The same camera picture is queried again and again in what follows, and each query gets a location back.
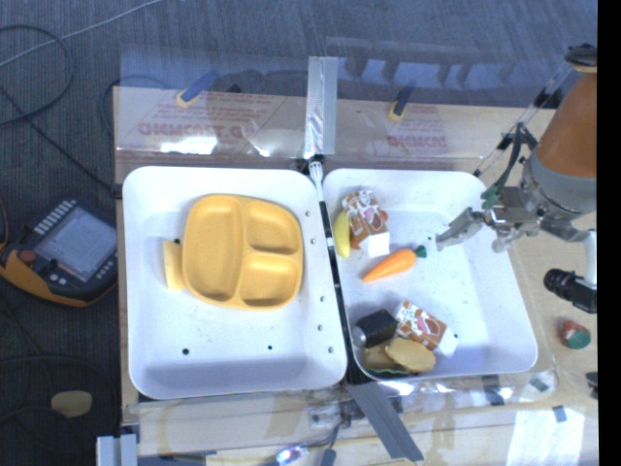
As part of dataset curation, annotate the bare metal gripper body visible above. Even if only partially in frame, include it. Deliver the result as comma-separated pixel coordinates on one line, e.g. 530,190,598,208
482,185,592,254

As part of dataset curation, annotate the orange carrot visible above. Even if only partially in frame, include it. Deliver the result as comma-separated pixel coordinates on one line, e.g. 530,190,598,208
361,245,429,284

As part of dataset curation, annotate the white plastic tray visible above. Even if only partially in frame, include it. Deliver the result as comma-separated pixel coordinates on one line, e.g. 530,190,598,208
120,164,349,401
321,167,539,383

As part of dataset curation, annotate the orange and white carton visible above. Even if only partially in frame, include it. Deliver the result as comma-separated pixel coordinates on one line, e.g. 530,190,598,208
341,188,392,259
393,299,460,358

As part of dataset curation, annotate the yellow banana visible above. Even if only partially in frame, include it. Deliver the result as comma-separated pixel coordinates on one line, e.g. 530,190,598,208
331,208,353,260

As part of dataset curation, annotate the black cube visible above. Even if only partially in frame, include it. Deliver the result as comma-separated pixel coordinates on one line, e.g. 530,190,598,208
355,308,400,350

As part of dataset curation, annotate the tan round biscuit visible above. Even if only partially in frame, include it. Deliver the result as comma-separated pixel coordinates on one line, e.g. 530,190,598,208
384,337,437,375

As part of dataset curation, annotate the brown cardboard board red print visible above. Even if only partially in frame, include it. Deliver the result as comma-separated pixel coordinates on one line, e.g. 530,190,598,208
112,84,599,457

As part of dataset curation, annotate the red and green toy fruit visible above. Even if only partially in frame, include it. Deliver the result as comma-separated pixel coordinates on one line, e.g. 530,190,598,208
561,318,593,350

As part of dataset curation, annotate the tan and green burger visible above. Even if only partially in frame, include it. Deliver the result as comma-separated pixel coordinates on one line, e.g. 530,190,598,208
363,344,409,381

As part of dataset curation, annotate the yellow divided plate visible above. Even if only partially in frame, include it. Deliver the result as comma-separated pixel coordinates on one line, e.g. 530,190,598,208
180,192,306,311

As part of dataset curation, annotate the yellow oval object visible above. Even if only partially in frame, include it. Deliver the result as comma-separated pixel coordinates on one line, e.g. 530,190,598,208
49,389,94,419

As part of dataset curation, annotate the black cylinder on white bracket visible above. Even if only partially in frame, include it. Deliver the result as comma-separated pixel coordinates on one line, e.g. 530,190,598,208
542,228,599,316

